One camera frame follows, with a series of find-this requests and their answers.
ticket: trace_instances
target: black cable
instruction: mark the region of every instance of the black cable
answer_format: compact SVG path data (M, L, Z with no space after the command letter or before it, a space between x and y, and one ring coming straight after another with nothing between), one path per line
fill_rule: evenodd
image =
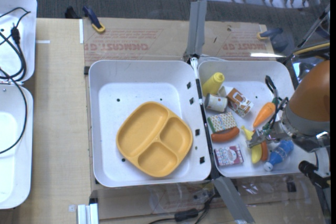
M14 79L16 76L18 76L20 73L22 73L21 76L18 79L16 79L17 81L21 81L22 78L25 76L26 70L27 70L26 59L25 59L24 54L23 54L23 52L21 50L21 47L20 47L20 42L19 42L20 36L19 36L19 31L16 28L16 26L14 26L11 29L11 32L12 32L12 35L15 35L15 36L17 35L18 36L18 37L16 36L15 39L14 39L14 41L15 41L15 43L17 45L17 48L15 48L15 46L13 45L13 43L7 37L5 37L1 32L0 32L0 36L7 41L7 43L11 46L11 48L18 55L18 57L20 59L20 62L21 62L21 67L20 67L20 69L15 74L10 75L9 77L0 76L0 79L8 79L8 78L13 78Z
M20 75L20 77L16 78L15 80L16 81L21 81L21 80L23 80L24 76L26 75L27 65L26 65L25 56L24 56L23 51L22 51L21 46L20 46L20 33L19 33L19 30L18 30L18 25L19 25L20 21L22 20L22 18L24 16L26 16L27 14L29 14L30 12L25 10L22 7L16 7L16 8L13 8L12 10L10 10L9 12L6 12L6 13L0 15L0 18L12 13L13 11L15 11L17 9L22 9L25 13L21 15L21 17L18 19L16 24L13 23L13 27L12 27L12 29L10 31L10 35L8 37L6 37L4 34L2 34L0 32L0 36L4 39L4 41L1 42L0 45L2 45L4 42L7 42L9 44L9 46L14 50L15 54L19 57L21 65L20 65L20 69L16 73L11 74L9 77L0 76L0 79L14 79L16 76ZM11 37L14 40L17 48L10 41Z
M155 220L151 223L148 223L148 224L154 224L154 223L159 223L159 222L163 222L163 221L168 221L168 220L174 220L175 218L163 218L163 219L158 219L158 220Z
M8 14L10 14L10 13L12 13L13 11L15 11L15 10L17 10L17 9L22 9L22 10L25 12L25 14L21 15L21 17L18 19L18 21L17 21L17 23L16 23L16 28L17 28L18 25L19 25L19 23L20 23L20 21L22 20L22 18L25 17L28 13L30 13L29 11L25 10L25 9L22 8L22 7L17 7L17 8L13 8L13 9L10 10L9 12L6 12L6 13L0 15L0 18L1 18L1 17L4 17L4 16L6 16L6 15L8 15ZM6 42L6 40L0 42L0 45L2 45L2 44L5 43L5 42Z
M208 201L205 202L204 204L204 208L202 210L200 210L199 212L202 212L202 214L200 215L200 217L196 220L196 222L194 224L198 224L200 223L200 221L202 219L205 218L205 216L209 213L209 210L210 210L210 203L211 201L213 200L213 198L215 198L215 195L213 195L211 198L209 198Z
M19 141L23 137L23 134L25 133L26 125L27 125L28 105L27 105L27 100L26 100L25 94L23 93L21 87L17 84L17 82L13 78L11 78L1 67L0 67L0 71L8 78L8 80L9 79L12 80L12 82L14 83L14 85L19 89L19 91L20 91L20 93L21 93L21 95L23 97L24 103L25 103L25 119L24 119L24 124L23 124L23 128L22 128L21 134L20 134L20 136L18 137L18 139L15 141L15 143L13 145L11 145L10 147L8 147L5 150L0 151L0 154L3 154L5 152L11 150L13 147L15 147L17 145L17 143L19 143Z
M204 207L201 210L197 210L195 208L189 209L187 211L180 211L180 212L176 212L174 214L173 218L162 218L162 219L158 219L155 220L151 223L148 224L154 224L154 223L159 223L159 222L163 222L163 221L169 221L169 220L175 220L176 222L181 222L190 218L195 218L198 216L198 214L200 212L202 212L201 216L197 219L196 223L199 223L208 213L209 211L209 206L210 203L212 201L212 199L215 197L215 195L211 196L205 203L204 203Z

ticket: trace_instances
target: water bottle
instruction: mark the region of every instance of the water bottle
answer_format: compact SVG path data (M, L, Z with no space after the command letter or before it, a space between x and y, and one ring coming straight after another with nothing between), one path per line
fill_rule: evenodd
M294 143L291 140L281 140L279 145L271 152L269 161L264 164L264 169L272 171L273 166L281 163L293 149Z

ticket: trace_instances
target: toy banana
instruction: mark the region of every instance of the toy banana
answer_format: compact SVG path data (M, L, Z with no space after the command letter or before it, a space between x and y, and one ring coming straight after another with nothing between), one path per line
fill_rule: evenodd
M248 129L246 129L245 126L242 126L240 128L244 131L246 139L247 140L251 140L253 132L250 131L250 130L248 130ZM260 144L255 145L255 146L253 146L251 148L251 160L252 160L252 163L257 163L258 161L260 161L262 152L263 152L263 150L262 150Z

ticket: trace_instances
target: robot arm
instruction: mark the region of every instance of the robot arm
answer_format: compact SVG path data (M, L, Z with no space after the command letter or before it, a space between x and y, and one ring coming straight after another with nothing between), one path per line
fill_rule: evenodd
M330 61L313 67L283 104L281 119L272 126L256 130L248 147L266 140L268 143L289 140L306 152L315 152L318 166L302 162L299 169L314 183L330 178L327 147L330 147Z

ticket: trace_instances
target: toy carrot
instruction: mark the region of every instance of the toy carrot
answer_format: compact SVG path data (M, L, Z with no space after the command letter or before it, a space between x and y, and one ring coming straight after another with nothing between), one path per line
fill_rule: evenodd
M273 98L272 102L267 102L264 106L260 109L256 119L253 123L253 128L261 125L265 122L269 117L271 117L275 112L275 103L277 102L276 98Z

